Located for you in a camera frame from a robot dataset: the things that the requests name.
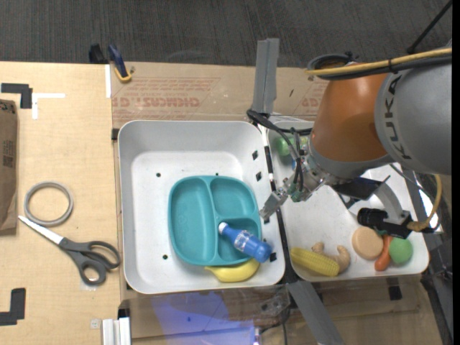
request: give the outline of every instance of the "banana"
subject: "banana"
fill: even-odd
[[[251,278],[259,266],[260,263],[251,258],[232,266],[205,266],[204,269],[211,271],[221,282],[240,282]]]

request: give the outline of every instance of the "blue clip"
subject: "blue clip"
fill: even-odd
[[[131,74],[128,73],[123,58],[115,45],[109,45],[109,57],[115,62],[115,74],[118,79],[123,83],[129,82]]]

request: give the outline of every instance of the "tape roll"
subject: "tape roll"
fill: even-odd
[[[56,189],[61,190],[65,194],[65,197],[67,198],[69,202],[65,213],[61,217],[55,220],[51,220],[51,221],[40,220],[39,218],[35,217],[32,214],[32,212],[30,212],[30,209],[29,209],[30,198],[37,191],[39,191],[40,189],[44,189],[44,188],[56,188]],[[36,224],[39,224],[42,226],[56,226],[56,225],[61,224],[62,222],[64,222],[65,220],[69,218],[70,214],[72,213],[72,210],[73,210],[73,197],[72,197],[72,194],[70,193],[70,190],[63,184],[55,182],[55,181],[43,181],[41,183],[35,184],[33,187],[29,189],[29,191],[26,193],[26,196],[24,198],[24,213],[26,217],[30,221],[33,221]]]

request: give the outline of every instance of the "scissors blade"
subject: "scissors blade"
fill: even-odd
[[[60,241],[64,239],[63,236],[59,235],[59,234],[56,234],[54,231],[51,231],[39,224],[36,224],[35,222],[33,221],[30,221],[27,217],[23,217],[23,216],[18,216],[19,220],[21,220],[22,222],[24,222],[26,225],[28,225],[29,227],[31,227],[32,229],[34,229],[36,232],[40,233],[41,235],[43,235],[45,238],[48,238],[49,240],[51,240],[53,243],[59,245]]]

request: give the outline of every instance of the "paper bag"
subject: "paper bag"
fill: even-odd
[[[0,231],[17,222],[17,108],[0,99]]]

